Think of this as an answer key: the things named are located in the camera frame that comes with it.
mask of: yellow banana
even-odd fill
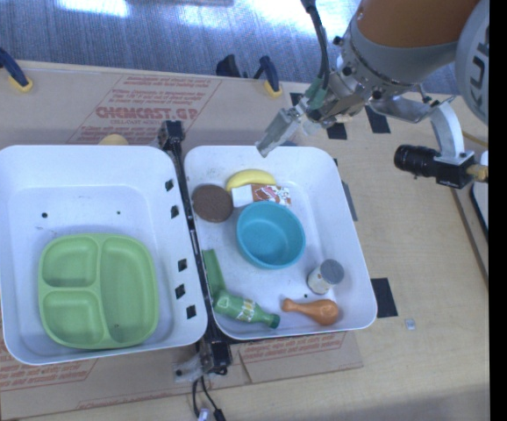
[[[248,168],[235,173],[228,179],[226,182],[226,191],[230,192],[236,187],[245,186],[247,184],[267,184],[274,186],[276,182],[273,175],[269,172],[257,168]]]

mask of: can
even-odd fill
[[[343,281],[345,270],[334,259],[324,260],[319,267],[313,269],[307,278],[308,287],[319,295],[326,293],[331,287]]]

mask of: blue bowl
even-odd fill
[[[306,237],[292,211],[278,203],[259,201],[239,214],[238,247],[244,258],[259,268],[290,267],[303,255]]]

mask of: green divided plate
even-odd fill
[[[39,260],[39,313],[57,343],[82,349],[137,345],[159,319],[152,257],[123,235],[59,237]]]

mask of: brown round object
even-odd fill
[[[229,218],[234,206],[231,195],[222,187],[204,184],[193,192],[193,210],[204,220],[220,223]]]

